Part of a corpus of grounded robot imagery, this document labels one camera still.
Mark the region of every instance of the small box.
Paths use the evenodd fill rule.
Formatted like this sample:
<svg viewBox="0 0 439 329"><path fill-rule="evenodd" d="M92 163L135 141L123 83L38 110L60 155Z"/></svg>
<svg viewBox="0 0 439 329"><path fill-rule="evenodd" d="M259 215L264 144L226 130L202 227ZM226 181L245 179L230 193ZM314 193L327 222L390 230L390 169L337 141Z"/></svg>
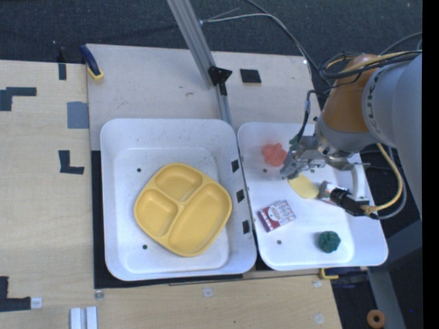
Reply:
<svg viewBox="0 0 439 329"><path fill-rule="evenodd" d="M267 232L271 232L296 219L296 215L287 200L277 201L259 210L257 215Z"/></svg>

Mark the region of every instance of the black carpet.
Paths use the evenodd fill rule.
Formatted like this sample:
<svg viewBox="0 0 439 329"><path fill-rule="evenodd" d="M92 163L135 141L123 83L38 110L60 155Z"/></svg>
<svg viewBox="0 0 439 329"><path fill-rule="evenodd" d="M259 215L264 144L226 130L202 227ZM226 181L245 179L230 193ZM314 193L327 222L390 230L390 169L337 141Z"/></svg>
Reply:
<svg viewBox="0 0 439 329"><path fill-rule="evenodd" d="M226 16L274 15L316 65L340 52L422 48L423 0L191 2L200 20L235 9ZM166 0L0 0L0 14L0 60L56 62L61 51L67 62L81 62L79 46L86 43L187 48ZM202 28L214 51L300 55L290 36L266 16L204 23ZM327 89L316 75L313 82L316 90ZM375 203L380 204L393 196L396 181L374 150L368 149L362 158L371 163L366 173ZM410 195L401 213L381 224L390 238L418 220ZM423 328L422 249L391 276L407 328ZM367 280L348 286L334 283L334 294L343 328L367 328L367 312L375 308Z"/></svg>

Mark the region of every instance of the yellow divided plate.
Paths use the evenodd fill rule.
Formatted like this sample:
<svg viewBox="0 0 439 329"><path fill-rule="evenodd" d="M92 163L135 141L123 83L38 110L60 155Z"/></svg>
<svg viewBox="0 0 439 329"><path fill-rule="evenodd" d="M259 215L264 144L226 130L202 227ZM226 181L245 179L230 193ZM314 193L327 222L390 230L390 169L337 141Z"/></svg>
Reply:
<svg viewBox="0 0 439 329"><path fill-rule="evenodd" d="M227 190L184 163L158 170L134 205L140 228L169 251L186 257L206 251L231 212Z"/></svg>

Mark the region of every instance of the black square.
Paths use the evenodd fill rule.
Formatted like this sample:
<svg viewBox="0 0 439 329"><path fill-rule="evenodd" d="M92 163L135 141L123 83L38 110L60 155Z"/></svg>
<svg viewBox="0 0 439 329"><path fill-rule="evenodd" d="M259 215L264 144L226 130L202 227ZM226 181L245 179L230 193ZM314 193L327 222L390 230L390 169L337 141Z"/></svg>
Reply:
<svg viewBox="0 0 439 329"><path fill-rule="evenodd" d="M241 79L243 83L261 83L261 77L256 69L241 69Z"/></svg>

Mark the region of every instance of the black clamp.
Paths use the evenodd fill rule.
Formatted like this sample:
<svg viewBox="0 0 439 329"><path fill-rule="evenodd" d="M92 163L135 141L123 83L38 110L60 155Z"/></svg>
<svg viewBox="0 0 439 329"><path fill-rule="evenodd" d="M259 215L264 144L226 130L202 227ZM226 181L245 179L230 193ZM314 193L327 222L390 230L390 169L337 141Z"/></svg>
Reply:
<svg viewBox="0 0 439 329"><path fill-rule="evenodd" d="M216 66L211 66L208 69L209 75L211 76L211 81L213 85L219 85L219 93L221 95L227 96L226 90L226 80L232 74L232 71L228 69L221 69Z"/></svg>

